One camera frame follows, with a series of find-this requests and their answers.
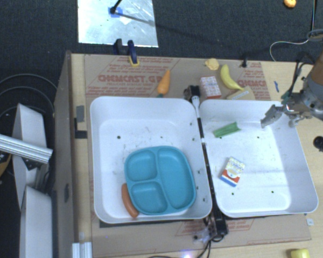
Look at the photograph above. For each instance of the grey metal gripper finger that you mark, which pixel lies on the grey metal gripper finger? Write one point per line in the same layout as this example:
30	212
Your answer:
293	121
270	115

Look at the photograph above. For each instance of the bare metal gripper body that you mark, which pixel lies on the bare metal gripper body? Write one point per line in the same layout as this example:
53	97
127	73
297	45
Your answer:
308	107

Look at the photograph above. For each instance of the beige bread slice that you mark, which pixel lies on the beige bread slice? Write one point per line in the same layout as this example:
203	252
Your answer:
242	93

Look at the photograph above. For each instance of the white plastic tray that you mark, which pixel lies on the white plastic tray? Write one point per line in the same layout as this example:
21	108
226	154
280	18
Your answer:
140	133
261	154

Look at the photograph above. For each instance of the green celery stick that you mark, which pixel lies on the green celery stick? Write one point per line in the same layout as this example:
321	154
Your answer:
226	129

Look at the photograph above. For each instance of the yellow banana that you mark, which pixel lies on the yellow banana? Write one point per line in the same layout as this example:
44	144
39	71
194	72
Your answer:
228	79

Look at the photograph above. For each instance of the white and pink carton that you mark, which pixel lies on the white and pink carton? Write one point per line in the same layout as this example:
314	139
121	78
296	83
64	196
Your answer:
210	87

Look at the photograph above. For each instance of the red, white and yellow carton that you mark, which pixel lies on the red, white and yellow carton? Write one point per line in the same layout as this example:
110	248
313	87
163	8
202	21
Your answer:
232	171

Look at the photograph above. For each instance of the thin black and white rod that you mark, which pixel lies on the thin black and white rod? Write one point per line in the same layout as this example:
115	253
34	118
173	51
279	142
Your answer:
203	141

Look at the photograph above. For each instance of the yellow biscuit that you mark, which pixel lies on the yellow biscuit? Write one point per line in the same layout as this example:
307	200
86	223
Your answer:
212	63

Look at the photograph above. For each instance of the brown cardboard board, red print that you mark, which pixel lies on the brown cardboard board, red print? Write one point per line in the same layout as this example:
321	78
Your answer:
177	71

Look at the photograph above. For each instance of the orange round toy fruit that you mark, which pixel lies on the orange round toy fruit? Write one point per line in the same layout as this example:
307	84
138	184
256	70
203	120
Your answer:
290	2

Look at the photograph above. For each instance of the orange carrot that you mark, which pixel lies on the orange carrot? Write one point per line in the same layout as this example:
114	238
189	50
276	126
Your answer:
164	83

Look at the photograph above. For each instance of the blue divided plate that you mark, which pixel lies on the blue divided plate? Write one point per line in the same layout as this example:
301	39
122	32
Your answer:
160	180

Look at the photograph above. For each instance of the yellow rounded block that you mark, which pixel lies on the yellow rounded block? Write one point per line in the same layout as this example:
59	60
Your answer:
299	253

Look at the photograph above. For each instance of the orange sausage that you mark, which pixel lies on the orange sausage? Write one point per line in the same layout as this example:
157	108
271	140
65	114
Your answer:
127	203

